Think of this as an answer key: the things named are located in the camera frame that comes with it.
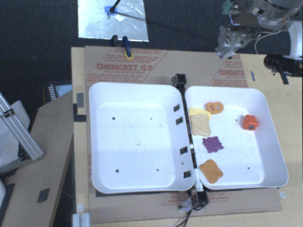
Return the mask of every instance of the silver sheet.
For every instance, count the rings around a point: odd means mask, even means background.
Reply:
[[[78,29],[80,38],[148,42],[143,0],[121,0],[116,13],[108,19],[107,11],[117,0],[78,0]]]

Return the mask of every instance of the tray with toy food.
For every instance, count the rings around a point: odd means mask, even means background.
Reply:
[[[262,93],[189,87],[184,98],[169,85],[91,86],[92,181],[98,191],[183,191],[197,180],[214,190],[286,184],[287,169]],[[246,115],[254,118],[246,120],[245,129]]]

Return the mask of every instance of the white cable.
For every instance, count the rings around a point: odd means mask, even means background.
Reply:
[[[259,39],[255,42],[255,51],[256,51],[256,54],[258,54],[258,51],[257,51],[257,43],[258,43],[261,39],[263,39],[263,38],[265,38],[265,37],[267,37],[267,36],[279,34],[280,32],[281,32],[281,30],[279,30],[278,32],[275,32],[275,33],[272,33],[272,34],[268,34],[268,35],[265,35],[265,36],[259,38]]]

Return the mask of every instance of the red toy tomato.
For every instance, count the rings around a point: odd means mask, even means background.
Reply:
[[[243,128],[245,130],[254,131],[256,127],[258,126],[258,121],[256,120],[256,117],[253,115],[245,115],[243,119]]]

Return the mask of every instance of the toy pretzel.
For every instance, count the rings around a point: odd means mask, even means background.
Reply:
[[[211,113],[211,114],[219,114],[223,111],[224,106],[220,102],[216,103],[208,103],[206,104],[206,109]]]

